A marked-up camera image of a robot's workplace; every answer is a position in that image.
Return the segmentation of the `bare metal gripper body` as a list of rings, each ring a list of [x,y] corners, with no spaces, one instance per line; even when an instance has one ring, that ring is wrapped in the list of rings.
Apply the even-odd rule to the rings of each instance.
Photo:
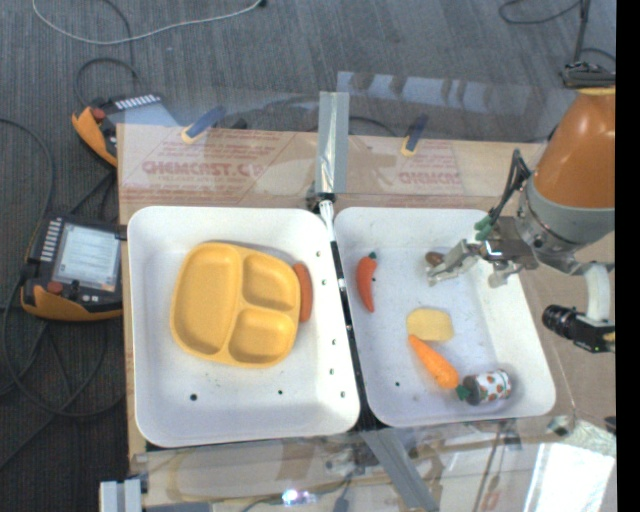
[[[496,216],[492,209],[479,221],[479,242],[485,259],[506,267],[533,269],[543,264],[558,271],[580,271],[578,242],[561,236],[521,203],[513,216]]]

